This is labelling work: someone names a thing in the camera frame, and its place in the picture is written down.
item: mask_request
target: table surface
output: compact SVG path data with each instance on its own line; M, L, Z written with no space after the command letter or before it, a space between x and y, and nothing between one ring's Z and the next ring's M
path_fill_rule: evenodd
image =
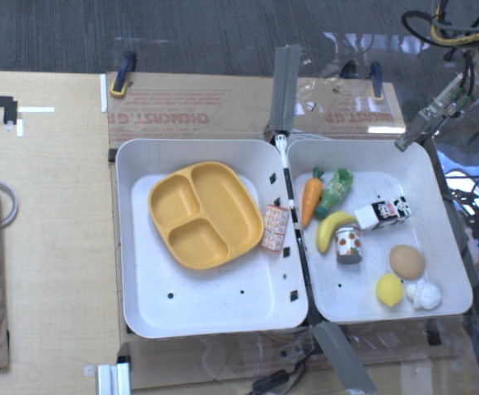
M6 130L0 109L0 180L15 190L20 206L3 231L11 339L0 394L93 394L95 376L88 371L114 364L121 343L100 75L0 72L0 95L22 107L55 108L23 114L24 137ZM379 393L479 393L476 356L463 336L459 356L366 369ZM142 393L241 394L250 383ZM332 370L307 374L301 385L305 393L346 393Z

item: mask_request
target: banana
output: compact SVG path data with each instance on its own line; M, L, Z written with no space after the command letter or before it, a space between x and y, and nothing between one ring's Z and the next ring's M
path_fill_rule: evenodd
M344 211L335 211L321 220L316 230L316 248L319 252L327 252L335 230L350 222L356 222L356 217Z

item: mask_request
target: carrot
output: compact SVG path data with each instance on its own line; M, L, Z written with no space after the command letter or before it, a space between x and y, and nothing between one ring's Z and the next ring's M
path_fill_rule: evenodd
M322 196L323 183L320 177L322 177L323 171L319 168L314 168L313 177L311 177L305 183L304 194L302 196L302 226L306 227L313 216L314 209L319 203Z

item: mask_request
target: yellow cable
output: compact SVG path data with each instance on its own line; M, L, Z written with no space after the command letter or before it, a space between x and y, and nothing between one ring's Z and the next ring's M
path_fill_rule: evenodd
M437 7L437 12L435 13L435 15L436 16L439 15L439 7ZM440 45L447 45L449 47L460 47L461 45L471 44L471 43L475 43L479 41L479 32L476 34L463 36L460 38L451 38L451 39L441 38L440 36L437 35L437 28L435 27L433 23L431 24L430 34L434 42Z

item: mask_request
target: white plastic tray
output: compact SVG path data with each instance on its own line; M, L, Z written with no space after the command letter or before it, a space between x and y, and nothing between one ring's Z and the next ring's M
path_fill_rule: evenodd
M278 198L288 207L278 152L266 142L137 139L122 145L116 165L128 326L137 335L158 338L300 325L308 303L290 218L283 244L290 249L286 257L257 246L219 267L194 271L180 265L163 243L147 207L151 187L205 160L232 168L262 215ZM273 174L276 180L271 183Z
M305 244L313 293L319 312L338 323L462 314L472 304L472 288L458 251L449 218L440 196L430 157L417 144L400 152L393 141L302 140L288 150L298 206L305 182L314 167L325 171L327 183L339 168L355 176L345 198L333 208L352 213L378 200L405 196L412 215L403 224L362 231L362 261L353 265L336 260L335 244L320 253L314 242L318 220L305 229ZM442 303L433 310L414 309L404 295L393 307L375 294L377 280L389 266L389 251L396 244L419 249L426 261L423 277L438 285ZM404 288L409 281L404 281Z

